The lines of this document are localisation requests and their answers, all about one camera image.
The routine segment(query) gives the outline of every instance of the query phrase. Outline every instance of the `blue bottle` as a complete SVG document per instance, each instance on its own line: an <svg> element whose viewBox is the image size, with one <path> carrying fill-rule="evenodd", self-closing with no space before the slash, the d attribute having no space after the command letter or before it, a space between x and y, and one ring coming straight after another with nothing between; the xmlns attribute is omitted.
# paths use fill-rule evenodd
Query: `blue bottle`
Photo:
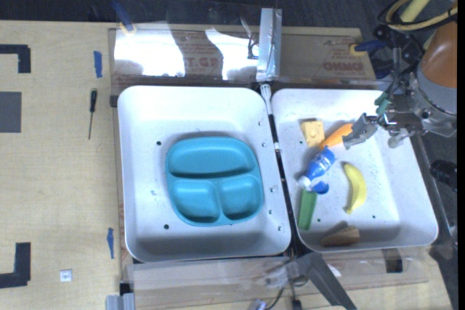
<svg viewBox="0 0 465 310"><path fill-rule="evenodd" d="M336 157L333 152L325 146L321 151L317 152L313 159L311 159L307 172L300 176L297 182L307 191L324 194L328 191L328 185L319 182L313 187L312 180L325 174L326 171L334 164L335 159Z"/></svg>

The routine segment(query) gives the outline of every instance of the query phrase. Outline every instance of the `blue divided plate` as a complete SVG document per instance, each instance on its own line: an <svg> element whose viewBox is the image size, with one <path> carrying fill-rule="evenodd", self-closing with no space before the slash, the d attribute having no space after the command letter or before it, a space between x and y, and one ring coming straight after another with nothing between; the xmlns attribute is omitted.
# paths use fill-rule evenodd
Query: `blue divided plate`
<svg viewBox="0 0 465 310"><path fill-rule="evenodd" d="M179 141L166 154L165 172L173 209L188 224L237 224L254 217L263 205L255 154L238 139Z"/></svg>

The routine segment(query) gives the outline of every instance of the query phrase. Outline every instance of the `yellow banana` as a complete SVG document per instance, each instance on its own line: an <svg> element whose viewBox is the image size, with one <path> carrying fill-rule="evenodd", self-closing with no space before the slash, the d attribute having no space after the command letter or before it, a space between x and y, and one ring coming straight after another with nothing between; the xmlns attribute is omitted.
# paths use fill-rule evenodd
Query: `yellow banana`
<svg viewBox="0 0 465 310"><path fill-rule="evenodd" d="M360 207L366 201L366 182L360 170L350 163L344 164L344 171L350 181L351 197L350 204L346 208L347 214Z"/></svg>

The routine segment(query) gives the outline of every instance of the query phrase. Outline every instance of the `black square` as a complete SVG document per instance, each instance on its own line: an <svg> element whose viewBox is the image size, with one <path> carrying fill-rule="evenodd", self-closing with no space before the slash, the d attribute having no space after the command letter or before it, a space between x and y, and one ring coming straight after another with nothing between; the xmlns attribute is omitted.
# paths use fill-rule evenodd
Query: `black square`
<svg viewBox="0 0 465 310"><path fill-rule="evenodd" d="M21 92L0 92L1 132L21 132Z"/></svg>

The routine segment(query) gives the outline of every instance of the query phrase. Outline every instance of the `orange object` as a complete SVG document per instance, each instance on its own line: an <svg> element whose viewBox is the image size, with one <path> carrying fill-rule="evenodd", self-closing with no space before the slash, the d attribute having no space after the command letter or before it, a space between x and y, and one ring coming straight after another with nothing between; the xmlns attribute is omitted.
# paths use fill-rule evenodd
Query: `orange object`
<svg viewBox="0 0 465 310"><path fill-rule="evenodd" d="M436 30L421 61L423 74L433 83L457 88L458 23L446 23Z"/></svg>
<svg viewBox="0 0 465 310"><path fill-rule="evenodd" d="M340 126L333 132L327 139L325 139L320 144L320 149L323 149L325 146L331 147L335 144L340 144L342 142L342 136L347 136L348 134L352 133L352 123L344 124Z"/></svg>

